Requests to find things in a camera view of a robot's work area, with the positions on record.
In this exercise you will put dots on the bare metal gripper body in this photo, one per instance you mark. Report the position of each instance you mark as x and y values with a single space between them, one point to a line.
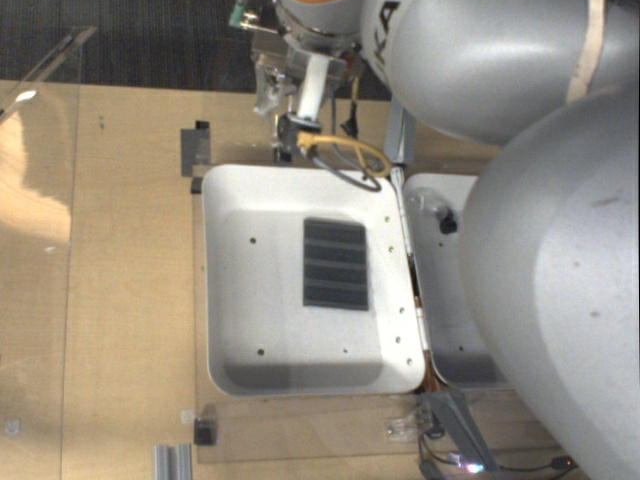
280 50

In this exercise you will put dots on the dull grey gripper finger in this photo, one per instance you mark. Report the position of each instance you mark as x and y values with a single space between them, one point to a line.
267 93

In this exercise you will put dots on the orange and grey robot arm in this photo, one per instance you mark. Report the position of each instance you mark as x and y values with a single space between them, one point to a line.
500 43

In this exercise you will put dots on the dark grey ribbed pad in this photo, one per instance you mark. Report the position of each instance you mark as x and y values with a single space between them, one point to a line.
335 265

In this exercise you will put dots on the white plastic tray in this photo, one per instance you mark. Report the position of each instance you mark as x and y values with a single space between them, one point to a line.
260 288
442 293

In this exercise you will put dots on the clear plastic bottle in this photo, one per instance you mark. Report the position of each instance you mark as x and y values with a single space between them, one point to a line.
434 208

